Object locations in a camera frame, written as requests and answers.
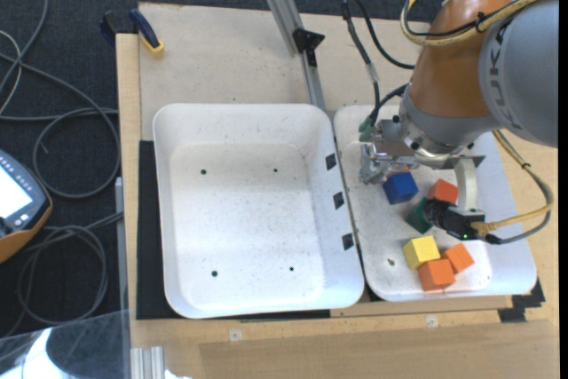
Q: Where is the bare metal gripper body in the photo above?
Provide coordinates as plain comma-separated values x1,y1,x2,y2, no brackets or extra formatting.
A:
371,116,486,170

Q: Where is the blue cube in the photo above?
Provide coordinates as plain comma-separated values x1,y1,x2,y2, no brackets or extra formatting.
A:
382,170,420,206

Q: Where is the orange cube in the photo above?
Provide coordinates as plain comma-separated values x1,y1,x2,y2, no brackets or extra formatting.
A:
427,178,460,206
417,258,457,293
440,242,477,274

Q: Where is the green cube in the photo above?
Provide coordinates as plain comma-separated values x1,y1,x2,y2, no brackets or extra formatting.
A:
404,196,434,235

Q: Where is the white plastic tray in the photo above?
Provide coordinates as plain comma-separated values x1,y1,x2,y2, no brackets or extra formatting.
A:
152,102,367,320
332,103,539,304

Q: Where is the yellow cube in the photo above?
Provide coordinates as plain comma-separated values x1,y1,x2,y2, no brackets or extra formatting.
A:
401,234,442,271

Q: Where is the pale brown flat board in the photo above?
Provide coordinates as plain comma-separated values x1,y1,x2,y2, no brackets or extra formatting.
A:
138,1,559,325

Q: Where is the black cylinder on white bracket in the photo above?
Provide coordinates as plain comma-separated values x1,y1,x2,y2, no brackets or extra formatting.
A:
422,158,487,241

